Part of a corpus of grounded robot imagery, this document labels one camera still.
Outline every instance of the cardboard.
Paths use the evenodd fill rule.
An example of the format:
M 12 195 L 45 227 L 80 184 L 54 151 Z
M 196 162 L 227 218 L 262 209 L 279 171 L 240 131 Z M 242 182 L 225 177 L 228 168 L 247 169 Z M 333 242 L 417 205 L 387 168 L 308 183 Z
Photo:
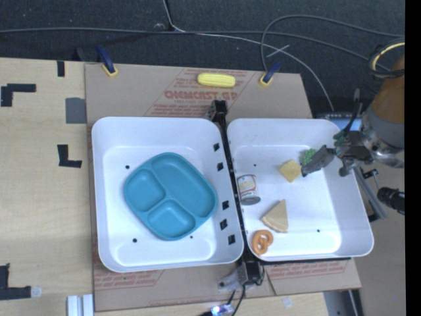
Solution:
M 227 122 L 237 118 L 312 118 L 298 74 L 274 76 L 268 87 L 259 85 L 262 72 L 164 66 L 117 65 L 108 77 L 100 64 L 85 65 L 93 281 L 95 310 L 108 311 L 195 302 L 225 302 L 231 290 L 218 290 L 218 279 L 235 270 L 229 265 L 114 273 L 97 254 L 95 191 L 91 129 L 107 116 L 207 117 L 213 99 L 225 99 Z M 199 85 L 200 72 L 231 74 L 233 88 Z M 267 265 L 262 286 L 252 286 L 246 298 L 360 288 L 353 259 Z

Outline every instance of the pretzel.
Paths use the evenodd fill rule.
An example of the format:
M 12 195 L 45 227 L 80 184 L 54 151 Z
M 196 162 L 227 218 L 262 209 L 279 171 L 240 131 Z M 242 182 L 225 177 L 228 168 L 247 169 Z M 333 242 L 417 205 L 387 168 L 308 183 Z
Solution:
M 266 229 L 257 230 L 251 240 L 252 249 L 257 255 L 262 255 L 268 251 L 268 246 L 270 246 L 273 241 L 274 236 L 270 231 Z

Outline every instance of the blue and yellow clamp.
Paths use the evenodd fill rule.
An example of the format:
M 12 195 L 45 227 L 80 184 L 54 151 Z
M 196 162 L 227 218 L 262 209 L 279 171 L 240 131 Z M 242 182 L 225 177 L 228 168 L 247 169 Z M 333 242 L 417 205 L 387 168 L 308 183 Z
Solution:
M 101 45 L 97 45 L 95 47 L 95 50 L 101 59 L 103 63 L 103 69 L 107 73 L 109 77 L 115 77 L 118 74 L 117 68 L 114 66 L 114 63 L 112 62 L 111 56 L 108 54 L 108 52 L 105 50 L 104 47 Z
M 269 84 L 272 83 L 273 75 L 275 72 L 277 72 L 279 70 L 279 68 L 281 67 L 281 62 L 275 62 L 275 64 L 268 70 L 268 72 L 266 72 L 265 74 L 262 75 L 262 77 L 259 80 L 259 84 L 263 87 L 267 87 L 269 86 Z

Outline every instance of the soda can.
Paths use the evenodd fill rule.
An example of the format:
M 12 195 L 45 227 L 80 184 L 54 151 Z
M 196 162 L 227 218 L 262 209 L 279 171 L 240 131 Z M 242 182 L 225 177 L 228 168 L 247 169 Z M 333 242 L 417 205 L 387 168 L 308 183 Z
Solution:
M 237 179 L 237 183 L 239 190 L 239 200 L 242 204 L 252 205 L 260 201 L 255 175 L 244 174 Z

